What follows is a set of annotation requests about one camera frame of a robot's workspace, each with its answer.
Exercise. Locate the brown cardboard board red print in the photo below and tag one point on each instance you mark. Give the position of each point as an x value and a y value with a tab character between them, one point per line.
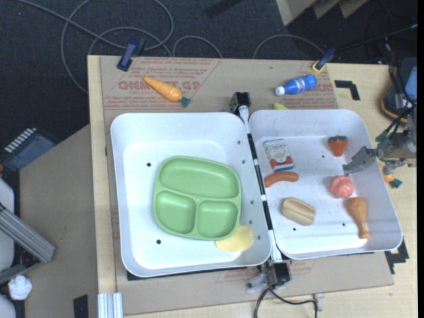
198	293

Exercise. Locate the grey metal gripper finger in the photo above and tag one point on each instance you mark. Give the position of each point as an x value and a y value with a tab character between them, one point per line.
364	154
354	168

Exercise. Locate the white blue red carton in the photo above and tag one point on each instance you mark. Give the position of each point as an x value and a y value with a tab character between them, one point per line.
277	154

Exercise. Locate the red strawberry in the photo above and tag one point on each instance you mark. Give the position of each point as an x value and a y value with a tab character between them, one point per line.
338	146

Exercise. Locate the pink ruffled toy food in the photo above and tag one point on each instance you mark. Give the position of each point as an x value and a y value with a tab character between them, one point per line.
342	186

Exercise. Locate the orange carrot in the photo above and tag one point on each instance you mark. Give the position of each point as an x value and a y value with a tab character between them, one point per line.
165	89
388	177

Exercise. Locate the green divided plate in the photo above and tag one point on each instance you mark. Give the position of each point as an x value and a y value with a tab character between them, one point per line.
195	190

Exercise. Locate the blue bottle white cap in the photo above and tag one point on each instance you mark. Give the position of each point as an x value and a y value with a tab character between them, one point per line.
299	84

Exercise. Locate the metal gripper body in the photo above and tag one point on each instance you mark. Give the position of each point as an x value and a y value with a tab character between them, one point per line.
397	149

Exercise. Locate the white plastic tray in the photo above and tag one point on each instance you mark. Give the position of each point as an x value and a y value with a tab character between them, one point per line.
318	230
139	190

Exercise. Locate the yellow round biscuit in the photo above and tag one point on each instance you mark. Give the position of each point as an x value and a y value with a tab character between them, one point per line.
236	242

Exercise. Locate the thin black and white rod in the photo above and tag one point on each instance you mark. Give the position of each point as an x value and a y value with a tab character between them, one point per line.
261	184

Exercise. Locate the brown chicken drumstick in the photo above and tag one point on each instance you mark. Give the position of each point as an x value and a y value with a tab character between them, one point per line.
357	209

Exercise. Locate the orange sausage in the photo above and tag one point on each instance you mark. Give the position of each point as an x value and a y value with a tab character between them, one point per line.
281	178

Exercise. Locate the tan bread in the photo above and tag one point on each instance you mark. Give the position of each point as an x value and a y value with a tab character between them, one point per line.
298	210

